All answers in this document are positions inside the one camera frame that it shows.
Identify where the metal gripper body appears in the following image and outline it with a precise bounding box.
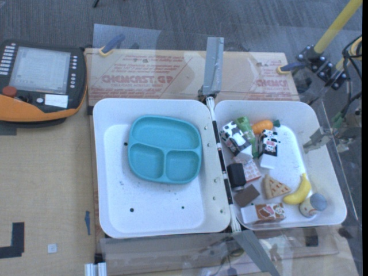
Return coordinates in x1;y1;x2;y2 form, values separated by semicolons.
327;122;362;147

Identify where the white plastic tray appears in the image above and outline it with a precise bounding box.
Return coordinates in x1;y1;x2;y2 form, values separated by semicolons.
92;97;232;239
214;99;348;231

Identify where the cow print milk carton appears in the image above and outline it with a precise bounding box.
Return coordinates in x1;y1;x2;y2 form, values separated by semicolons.
258;129;281;170
220;120;254;158

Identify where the yellow banana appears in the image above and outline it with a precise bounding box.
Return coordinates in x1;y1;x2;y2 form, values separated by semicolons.
282;172;312;206

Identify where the orange carrot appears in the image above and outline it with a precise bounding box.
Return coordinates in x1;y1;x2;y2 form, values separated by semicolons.
251;119;281;135

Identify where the pizza slice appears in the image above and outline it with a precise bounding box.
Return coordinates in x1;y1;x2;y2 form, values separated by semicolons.
262;173;292;200

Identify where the small can grey lid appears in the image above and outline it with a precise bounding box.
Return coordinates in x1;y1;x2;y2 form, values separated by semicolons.
298;193;328;219

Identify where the orange and white packet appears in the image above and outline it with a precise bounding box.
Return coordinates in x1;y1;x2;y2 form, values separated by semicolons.
234;157;262;183

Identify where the green packet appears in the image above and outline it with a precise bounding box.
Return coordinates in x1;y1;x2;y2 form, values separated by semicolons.
234;116;259;158

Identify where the white and orange printed carton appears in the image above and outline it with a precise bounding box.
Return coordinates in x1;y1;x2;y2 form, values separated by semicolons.
240;202;287;225

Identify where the black can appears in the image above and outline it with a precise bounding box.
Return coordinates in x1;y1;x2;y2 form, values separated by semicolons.
226;162;247;191

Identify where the brown biscuit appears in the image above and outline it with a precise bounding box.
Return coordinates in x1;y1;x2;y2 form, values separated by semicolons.
233;184;261;208

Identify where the thin black and white rod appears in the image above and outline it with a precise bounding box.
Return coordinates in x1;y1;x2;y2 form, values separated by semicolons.
205;95;242;233

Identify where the blue divided plate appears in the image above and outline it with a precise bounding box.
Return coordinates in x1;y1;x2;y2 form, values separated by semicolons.
127;114;203;185

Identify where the brown cardboard board red print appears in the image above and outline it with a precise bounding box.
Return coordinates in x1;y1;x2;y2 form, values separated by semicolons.
84;47;360;276

